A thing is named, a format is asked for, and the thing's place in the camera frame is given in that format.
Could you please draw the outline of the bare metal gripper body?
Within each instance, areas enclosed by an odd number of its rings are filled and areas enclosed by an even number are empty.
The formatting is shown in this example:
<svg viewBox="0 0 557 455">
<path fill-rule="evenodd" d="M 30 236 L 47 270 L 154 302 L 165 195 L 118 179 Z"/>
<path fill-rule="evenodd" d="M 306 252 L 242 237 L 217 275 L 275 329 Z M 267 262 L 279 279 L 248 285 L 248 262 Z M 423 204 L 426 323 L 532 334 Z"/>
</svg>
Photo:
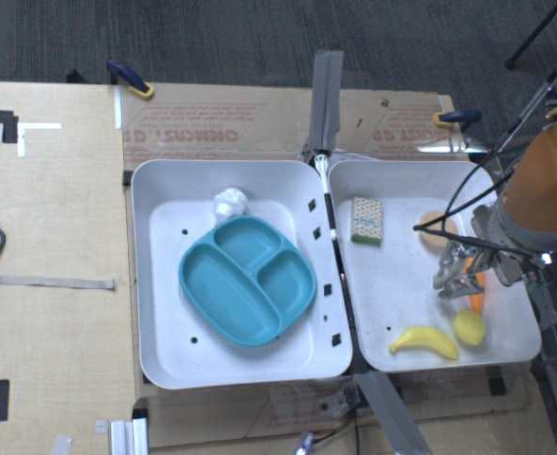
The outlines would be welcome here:
<svg viewBox="0 0 557 455">
<path fill-rule="evenodd" d="M 523 246 L 506 230 L 498 205 L 481 205 L 473 212 L 472 227 L 476 237 L 486 245 L 479 246 L 473 260 L 477 271 L 492 269 L 505 286 L 522 282 L 526 286 L 543 283 L 541 255 Z"/>
</svg>

